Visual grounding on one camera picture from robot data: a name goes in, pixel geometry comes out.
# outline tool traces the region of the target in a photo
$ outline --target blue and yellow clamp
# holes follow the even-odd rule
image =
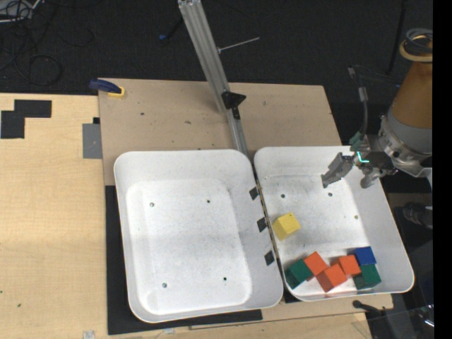
[[[110,97],[123,97],[124,88],[119,87],[109,81],[104,81],[102,79],[91,79],[88,85],[90,89],[101,90],[102,92],[107,92]]]

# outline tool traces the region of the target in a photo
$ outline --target blue handle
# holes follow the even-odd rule
[[[90,84],[88,85],[90,89],[101,90],[107,93],[120,93],[121,88],[116,84],[103,81],[102,79],[91,79]]]

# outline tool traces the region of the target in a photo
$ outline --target green block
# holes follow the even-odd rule
[[[313,273],[303,260],[298,260],[284,271],[287,284],[293,289],[310,278]]]
[[[361,273],[353,277],[353,281],[358,290],[370,289],[381,283],[380,274],[377,271],[375,264],[363,265],[359,268],[361,269]]]

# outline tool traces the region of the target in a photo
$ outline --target green light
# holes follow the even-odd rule
[[[370,162],[369,160],[363,160],[361,157],[361,152],[359,152],[358,150],[356,153],[358,154],[358,159],[361,163],[369,163]]]

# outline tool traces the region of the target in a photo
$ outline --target wooden table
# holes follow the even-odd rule
[[[160,97],[153,96],[149,85],[159,85],[160,90],[167,85],[169,91],[177,85],[189,88],[188,94],[197,97],[208,92],[207,83],[200,82],[119,82],[127,85],[129,94],[131,87],[137,92],[144,85],[150,101]],[[272,142],[340,145],[322,87],[244,83],[231,87],[237,93],[245,90],[248,96],[241,114],[250,150]],[[275,91],[281,102],[285,101],[283,108],[276,105]],[[15,99],[52,101],[52,118],[26,118],[24,139],[0,140],[0,338],[77,339],[87,331],[94,331],[96,339],[166,336],[161,330],[115,336],[107,333],[104,188],[109,174],[103,172],[102,160],[83,159],[82,144],[82,124],[92,123],[93,117],[100,115],[102,94],[0,94],[1,110],[13,110]],[[295,98],[303,109],[290,104]],[[275,105],[286,123],[259,123],[266,107],[263,102]],[[217,118],[211,119],[215,114],[208,113],[212,129],[217,126]],[[104,137],[111,132],[105,129],[114,115],[100,117],[102,144],[108,146],[112,140],[104,142]],[[289,129],[285,137],[292,140],[280,138],[285,129]],[[227,139],[225,142],[226,146],[231,144]],[[377,308],[392,307],[390,295],[365,295],[365,299]],[[262,311],[262,322],[175,328],[169,338],[362,338],[365,315],[352,308],[351,301],[343,298],[286,304],[283,300]]]

